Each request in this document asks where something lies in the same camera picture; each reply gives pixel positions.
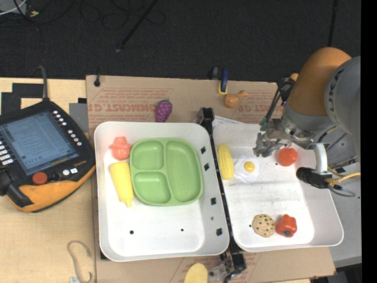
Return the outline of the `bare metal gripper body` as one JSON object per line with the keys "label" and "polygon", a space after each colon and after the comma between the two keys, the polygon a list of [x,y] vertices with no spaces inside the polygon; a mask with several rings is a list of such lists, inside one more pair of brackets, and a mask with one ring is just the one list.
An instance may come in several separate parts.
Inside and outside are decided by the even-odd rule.
{"label": "bare metal gripper body", "polygon": [[266,131],[263,132],[263,141],[267,144],[290,145],[295,143],[300,147],[308,147],[313,138],[314,133],[300,128],[289,119],[271,119]]}

